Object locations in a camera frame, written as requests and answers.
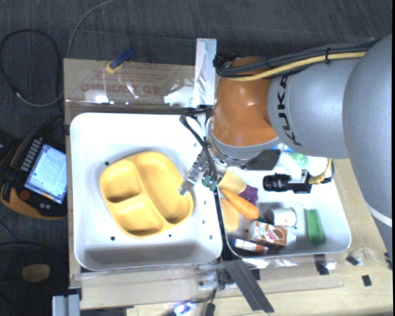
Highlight green block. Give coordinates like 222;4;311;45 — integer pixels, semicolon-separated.
303;208;327;246

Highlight black cylinder on white bracket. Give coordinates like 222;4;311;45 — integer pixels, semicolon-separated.
262;155;332;195

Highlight orange carrot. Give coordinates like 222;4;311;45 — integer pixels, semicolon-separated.
221;187;261;221

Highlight purple grapes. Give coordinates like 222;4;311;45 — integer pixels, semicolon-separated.
239;184;259;206

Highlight white and brown carton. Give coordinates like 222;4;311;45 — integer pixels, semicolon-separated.
248;220;298;248

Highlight tan bread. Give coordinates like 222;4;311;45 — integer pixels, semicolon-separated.
220;197;241;234

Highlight green and white bottle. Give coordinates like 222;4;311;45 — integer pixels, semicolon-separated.
282;150;307;170

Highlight yellow divided plate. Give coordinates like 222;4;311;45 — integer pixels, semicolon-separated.
99;151;195;240

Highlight white plastic tray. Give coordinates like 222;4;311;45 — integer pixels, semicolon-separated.
216;149;352;260
68;111;224;272

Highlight small white can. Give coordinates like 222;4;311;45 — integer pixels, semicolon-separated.
265;207;298;228

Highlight white and red tube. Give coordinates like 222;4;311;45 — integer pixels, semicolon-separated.
231;238;270;256

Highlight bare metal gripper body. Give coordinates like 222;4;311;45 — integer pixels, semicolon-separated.
187;147;245;179

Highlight brown cardboard board red print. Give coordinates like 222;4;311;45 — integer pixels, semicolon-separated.
63;57;393;311

